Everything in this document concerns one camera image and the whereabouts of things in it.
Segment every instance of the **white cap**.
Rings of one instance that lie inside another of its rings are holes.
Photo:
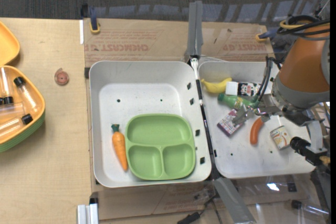
[[[225,94],[227,95],[237,95],[238,93],[238,82],[229,81],[226,83]]]

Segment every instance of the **clear vial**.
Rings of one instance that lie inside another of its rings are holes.
[[[23,102],[0,105],[0,124],[15,116],[25,115]]]
[[[33,118],[31,115],[27,114],[23,117],[11,118],[10,120],[0,124],[0,138],[5,138],[14,132],[17,132],[32,120]]]
[[[4,67],[0,68],[0,86],[1,86],[1,96],[3,98],[3,103],[12,104],[13,100],[13,83],[9,80],[8,71]]]
[[[24,78],[17,77],[14,79],[14,83],[17,86],[18,93],[21,95],[23,102],[25,103],[26,110],[31,110],[35,113],[38,112],[39,107],[36,102],[37,98],[34,95],[34,91],[26,84]]]
[[[291,206],[294,209],[297,210],[303,210],[304,212],[307,212],[309,214],[320,216],[324,218],[325,220],[328,220],[329,218],[329,210],[326,208],[323,208],[319,205],[315,205],[309,202],[303,202],[298,200],[292,200]]]

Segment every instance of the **black cap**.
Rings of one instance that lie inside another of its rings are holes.
[[[12,96],[4,97],[4,104],[13,104],[13,103],[14,103],[14,99]]]
[[[14,79],[14,83],[15,83],[16,86],[19,87],[19,86],[25,84],[26,82],[25,82],[23,77],[17,77],[17,78]]]
[[[292,208],[301,209],[301,207],[302,207],[302,202],[298,200],[292,200]]]
[[[26,124],[26,125],[33,120],[32,116],[30,114],[24,115],[21,119],[22,119],[23,123]]]

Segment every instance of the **orange lid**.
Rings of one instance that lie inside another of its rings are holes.
[[[20,44],[13,33],[0,21],[0,66],[14,60],[20,51]]]

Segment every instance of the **toy banana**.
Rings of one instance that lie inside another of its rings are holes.
[[[201,80],[201,83],[204,84],[206,90],[211,93],[222,93],[225,92],[226,89],[226,83],[229,81],[232,81],[232,78],[226,78],[220,83],[211,83],[211,82],[206,82],[204,79]]]

